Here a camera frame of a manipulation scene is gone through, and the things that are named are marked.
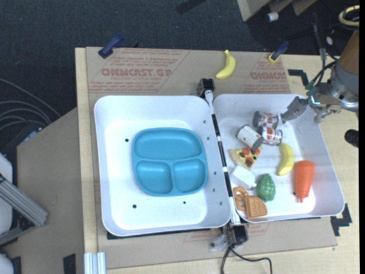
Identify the white can with tomato print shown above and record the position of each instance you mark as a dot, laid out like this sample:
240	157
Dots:
272	136
268	119

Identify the yellow banana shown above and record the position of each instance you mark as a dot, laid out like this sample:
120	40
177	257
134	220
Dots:
228	66
287	158

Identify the green grapes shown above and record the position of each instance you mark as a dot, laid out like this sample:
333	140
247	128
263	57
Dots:
265	187

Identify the white carton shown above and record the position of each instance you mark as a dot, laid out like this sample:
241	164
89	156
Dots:
242	177

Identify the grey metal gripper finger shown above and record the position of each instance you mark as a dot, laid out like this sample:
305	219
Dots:
295	108
320	115

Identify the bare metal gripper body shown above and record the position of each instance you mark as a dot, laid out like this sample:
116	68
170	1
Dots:
340	97

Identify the orange waffle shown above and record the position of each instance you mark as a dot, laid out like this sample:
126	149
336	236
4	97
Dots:
256	208

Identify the orange pretzel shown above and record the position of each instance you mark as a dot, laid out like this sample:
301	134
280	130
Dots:
239	198

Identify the thin black and white rod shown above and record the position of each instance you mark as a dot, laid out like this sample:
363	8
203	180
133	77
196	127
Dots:
219	136

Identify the blue divided plate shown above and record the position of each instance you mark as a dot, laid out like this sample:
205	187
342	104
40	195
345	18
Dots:
168	161

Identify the white plastic tray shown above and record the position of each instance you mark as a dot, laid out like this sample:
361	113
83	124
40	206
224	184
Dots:
119	164
319	141

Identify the brown cardboard board, red print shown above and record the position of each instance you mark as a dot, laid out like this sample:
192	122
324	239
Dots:
159	67

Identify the black cylinder on white bracket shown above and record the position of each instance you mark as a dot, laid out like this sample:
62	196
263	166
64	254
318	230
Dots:
352	138

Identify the orange bottle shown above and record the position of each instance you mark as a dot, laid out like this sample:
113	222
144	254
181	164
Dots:
303	178

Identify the small white bottle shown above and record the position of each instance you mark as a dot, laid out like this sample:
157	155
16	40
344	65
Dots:
273	16

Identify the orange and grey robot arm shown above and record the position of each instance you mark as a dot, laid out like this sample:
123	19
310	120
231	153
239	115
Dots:
349	53

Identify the white can with yellow print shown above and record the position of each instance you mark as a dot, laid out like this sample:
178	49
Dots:
248	136

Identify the yellow pizza slice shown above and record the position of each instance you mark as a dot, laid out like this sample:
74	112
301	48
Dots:
245	156

